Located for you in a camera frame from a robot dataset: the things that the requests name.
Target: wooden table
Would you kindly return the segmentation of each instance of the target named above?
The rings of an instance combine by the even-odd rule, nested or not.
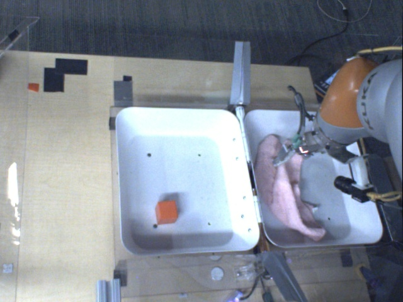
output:
[[[22,55],[15,52],[10,57]],[[63,93],[43,92],[43,69],[55,67],[56,58],[86,59],[88,74],[65,75]],[[108,120],[113,81],[121,81],[123,75],[133,77],[135,102],[168,99],[180,103],[192,98],[225,102],[232,64],[29,54],[29,81],[39,83],[40,92],[26,91],[19,302],[94,301],[96,281],[113,277],[115,234]],[[286,89],[293,85],[304,95],[309,109],[317,107],[307,68],[252,65],[251,77],[252,101],[257,106],[293,109],[293,97]],[[352,267],[341,267],[337,252],[301,254],[301,259],[295,258],[295,275],[310,301],[324,297],[326,301],[369,301],[364,282]],[[355,254],[355,262],[365,262],[363,254]],[[159,284],[148,285],[152,290]],[[270,285],[276,301],[282,301],[274,284]],[[174,293],[124,301],[221,301],[226,294],[226,290],[218,289],[187,297]],[[261,293],[255,293],[250,301],[261,301]]]

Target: black floor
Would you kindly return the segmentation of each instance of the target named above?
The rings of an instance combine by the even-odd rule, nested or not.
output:
[[[350,20],[370,0],[342,0]],[[335,0],[321,0],[344,19]],[[314,79],[337,69],[362,48],[402,44],[402,0],[373,0],[368,15],[309,50]],[[304,46],[338,32],[344,23],[324,16],[317,0],[0,0],[0,33],[21,16],[39,16],[30,48],[86,53],[231,62],[234,41],[250,41],[252,62],[284,64]]]

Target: orange square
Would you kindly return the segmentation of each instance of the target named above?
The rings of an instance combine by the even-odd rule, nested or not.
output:
[[[156,206],[157,224],[172,224],[178,219],[175,200],[160,201]]]
[[[37,83],[28,83],[28,89],[33,92],[39,92],[39,84]]]

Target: pink cloth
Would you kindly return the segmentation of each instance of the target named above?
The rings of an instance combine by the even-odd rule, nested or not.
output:
[[[286,163],[275,167],[273,159],[280,149],[281,143],[274,135],[267,136],[259,145],[255,162],[259,195],[284,225],[317,242],[326,231],[315,221],[313,207],[303,203],[300,197],[300,171],[304,158],[294,155]]]

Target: robotic arm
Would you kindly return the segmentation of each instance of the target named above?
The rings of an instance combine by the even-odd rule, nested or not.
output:
[[[294,93],[301,120],[310,119]],[[314,129],[302,133],[282,148],[275,165],[287,161],[291,152],[310,156],[324,151],[345,163],[354,157],[347,145],[374,137],[389,143],[402,179],[402,60],[377,66],[357,57],[344,64],[314,118]]]

